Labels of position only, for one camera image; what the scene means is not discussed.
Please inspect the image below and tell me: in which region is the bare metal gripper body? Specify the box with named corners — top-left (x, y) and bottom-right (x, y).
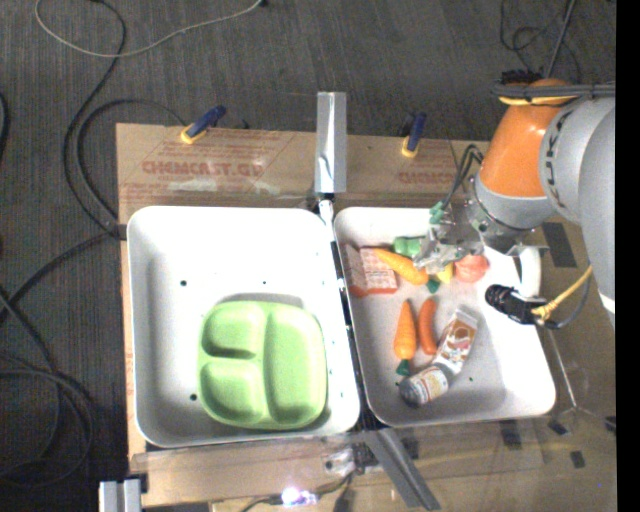
top-left (427, 198), bottom-right (503, 261)

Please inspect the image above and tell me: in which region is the green toy vegetable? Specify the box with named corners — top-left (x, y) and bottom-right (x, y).
top-left (392, 235), bottom-right (427, 259)

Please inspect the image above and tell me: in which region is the yellow-orange toy carrot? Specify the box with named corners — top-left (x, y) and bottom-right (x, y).
top-left (373, 248), bottom-right (442, 295)

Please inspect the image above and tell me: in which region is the pink toy doughnut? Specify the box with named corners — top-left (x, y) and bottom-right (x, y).
top-left (453, 253), bottom-right (491, 284)

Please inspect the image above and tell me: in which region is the pink and red carton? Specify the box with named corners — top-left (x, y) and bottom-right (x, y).
top-left (343, 243), bottom-right (400, 299)

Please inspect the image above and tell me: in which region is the orange toy sausage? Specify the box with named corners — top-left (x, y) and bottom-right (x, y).
top-left (417, 297), bottom-right (440, 356)

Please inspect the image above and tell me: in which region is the orange toy carrot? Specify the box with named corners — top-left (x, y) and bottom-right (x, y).
top-left (393, 298), bottom-right (418, 377)

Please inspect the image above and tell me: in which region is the white and orange carton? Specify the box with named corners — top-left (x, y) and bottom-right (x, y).
top-left (431, 307), bottom-right (479, 376)

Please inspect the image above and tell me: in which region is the white plastic tray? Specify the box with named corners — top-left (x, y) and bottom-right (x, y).
top-left (126, 205), bottom-right (362, 449)
top-left (332, 206), bottom-right (558, 429)

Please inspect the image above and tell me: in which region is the small white labelled can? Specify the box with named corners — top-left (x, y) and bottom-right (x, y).
top-left (398, 365), bottom-right (450, 408)

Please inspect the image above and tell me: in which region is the green divided plate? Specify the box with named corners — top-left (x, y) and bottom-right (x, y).
top-left (196, 299), bottom-right (329, 432)

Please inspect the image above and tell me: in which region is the brown cardboard board red print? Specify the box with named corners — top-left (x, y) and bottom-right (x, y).
top-left (115, 123), bottom-right (617, 507)

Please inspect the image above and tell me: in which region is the black cylinder on white bracket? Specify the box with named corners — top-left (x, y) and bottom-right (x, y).
top-left (484, 244), bottom-right (550, 327)

